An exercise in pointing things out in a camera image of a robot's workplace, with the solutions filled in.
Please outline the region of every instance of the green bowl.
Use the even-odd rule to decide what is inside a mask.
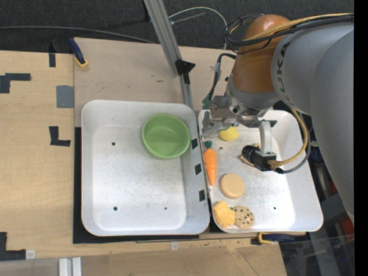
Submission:
[[[171,114],[156,114],[142,127],[147,151],[158,159],[173,159],[187,151],[190,133],[187,125]]]

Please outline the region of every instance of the white tray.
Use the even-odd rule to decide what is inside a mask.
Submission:
[[[179,158],[159,160],[143,145],[141,128],[158,113],[173,114],[189,127],[193,141]],[[84,106],[82,221],[90,233],[201,233],[209,224],[203,168],[197,118],[188,106],[107,100]]]
[[[198,114],[200,134],[205,112],[206,110],[201,110]],[[273,152],[277,154],[277,160],[294,156],[302,146],[296,119],[290,113],[280,110],[269,110],[263,119],[277,121],[271,130]],[[244,146],[260,143],[259,129],[242,125],[237,129],[239,138],[235,141],[227,142],[219,137],[211,139],[212,147],[217,151],[217,177],[216,184],[208,186],[209,198],[212,205],[217,201],[225,201],[229,206],[249,207],[254,214],[255,223],[250,229],[240,229],[235,225],[228,228],[220,225],[218,227],[227,233],[318,230],[323,223],[323,214],[308,162],[288,174],[257,170],[241,161],[239,156]],[[201,136],[202,150],[205,150],[206,140]],[[304,156],[303,154],[285,165],[285,169],[299,164]],[[235,173],[243,178],[246,184],[244,196],[233,200],[222,194],[219,181],[227,173]]]

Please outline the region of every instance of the wooden table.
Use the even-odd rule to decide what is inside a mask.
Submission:
[[[170,241],[72,243],[74,128],[80,126],[83,104],[92,99],[182,102],[179,78],[171,75],[160,45],[76,41],[89,61],[86,69],[76,65],[70,54],[57,53],[56,66],[50,67],[48,53],[0,51],[0,75],[29,73],[32,77],[30,81],[12,80],[10,93],[0,94],[0,231],[7,232],[6,248],[34,250],[37,259],[81,256],[88,262],[90,256],[143,252],[155,261],[160,252],[171,252]],[[200,110],[222,50],[180,49],[184,60],[196,64],[190,79],[194,110]],[[232,65],[233,61],[224,57],[224,75],[231,72]],[[56,106],[56,87],[61,85],[74,87],[74,108]],[[225,82],[216,88],[219,93],[224,89]],[[50,145],[50,126],[59,127],[59,139],[71,140],[69,147]],[[247,257],[253,255],[258,262],[267,259],[273,275],[286,275],[279,246],[252,246],[254,236],[204,232],[199,239],[179,241],[178,247],[184,254],[198,248],[197,256],[218,254],[222,248],[220,253],[230,253],[243,272],[252,270]],[[93,267],[98,260],[90,262],[89,267]],[[260,264],[252,273],[261,275],[267,270],[265,266]]]

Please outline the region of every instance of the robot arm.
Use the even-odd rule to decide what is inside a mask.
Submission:
[[[236,60],[225,94],[209,104],[203,136],[230,125],[262,127],[259,117],[280,99],[311,116],[327,169],[354,223],[354,15],[239,20],[224,35]],[[233,30],[248,21],[242,41],[232,40]]]

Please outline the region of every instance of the toy carrot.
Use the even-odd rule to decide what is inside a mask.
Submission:
[[[205,145],[207,149],[204,152],[203,156],[205,160],[206,172],[210,185],[214,186],[214,183],[216,181],[217,155],[216,151],[211,148],[212,146],[211,141],[206,141]]]

